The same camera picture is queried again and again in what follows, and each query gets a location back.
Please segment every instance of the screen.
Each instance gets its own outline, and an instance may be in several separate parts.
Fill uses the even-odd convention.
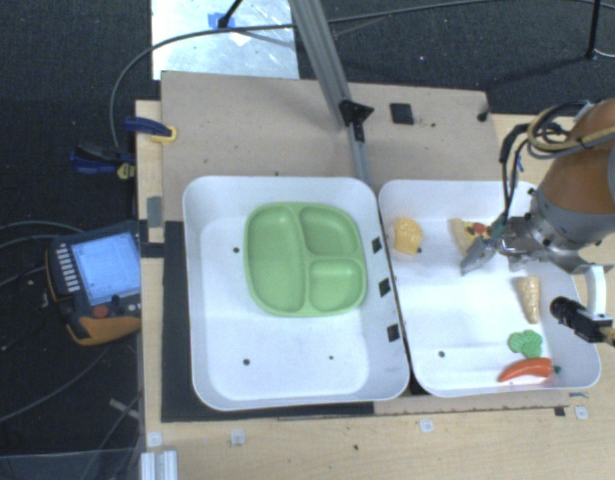
[[[92,306],[140,292],[140,258],[129,232],[71,246]]]

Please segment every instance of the white tray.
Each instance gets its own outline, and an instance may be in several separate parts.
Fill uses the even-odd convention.
[[[251,212],[274,202],[307,202],[347,212],[360,232],[367,294],[332,316],[274,316],[247,288],[242,246]],[[193,181],[183,196],[194,389],[222,411],[395,398],[409,364],[400,336],[376,197],[349,178],[222,177]]]
[[[512,215],[528,211],[530,187],[519,185]],[[596,347],[559,325],[549,312],[550,302],[559,295],[579,300],[570,275],[538,262],[512,273],[500,255],[460,275],[461,254],[448,220],[493,222],[503,208],[501,183],[397,180],[383,186],[379,201],[412,368],[425,390],[453,397],[586,388],[598,380]],[[420,254],[412,257],[393,250],[393,222],[398,217],[413,218],[422,227]],[[514,278],[525,275],[538,275],[542,283],[541,318],[535,325],[525,319],[514,288]],[[542,336],[542,355],[560,366],[560,373],[547,380],[523,376],[497,382],[505,367],[523,359],[508,348],[507,340],[526,329]]]

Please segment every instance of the black floor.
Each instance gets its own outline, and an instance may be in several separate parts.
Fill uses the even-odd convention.
[[[323,0],[329,18],[457,0]],[[615,0],[604,0],[615,5]],[[350,81],[486,91],[499,113],[536,113],[572,99],[615,96],[615,60],[588,60],[592,7],[560,0],[515,0],[397,15],[354,32],[337,25]],[[96,229],[133,215],[133,184],[114,175],[74,173],[69,154],[86,141],[111,146],[111,87],[150,44],[149,0],[0,0],[0,225],[56,221]],[[603,8],[597,47],[615,53],[615,10]],[[310,76],[305,56],[301,74]],[[158,97],[143,62],[121,87],[117,115],[135,99]],[[131,140],[121,135],[121,145]],[[60,230],[0,232],[0,244]],[[0,251],[0,281],[42,260],[44,239]],[[57,389],[101,349],[72,343],[45,281],[31,276],[0,289],[0,417]],[[22,338],[6,351],[1,347]],[[0,454],[97,449],[119,416],[115,398],[137,392],[134,338],[112,345],[72,387],[0,427]],[[132,446],[124,420],[105,448]]]

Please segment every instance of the divided green plate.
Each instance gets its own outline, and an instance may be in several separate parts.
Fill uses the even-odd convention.
[[[273,203],[245,226],[249,292],[282,316],[333,315],[358,306],[367,268],[356,223],[323,204]]]

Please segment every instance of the handheld controller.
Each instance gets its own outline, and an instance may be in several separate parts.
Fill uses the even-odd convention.
[[[76,343],[99,345],[140,329],[139,250],[134,221],[51,242],[50,292]]]

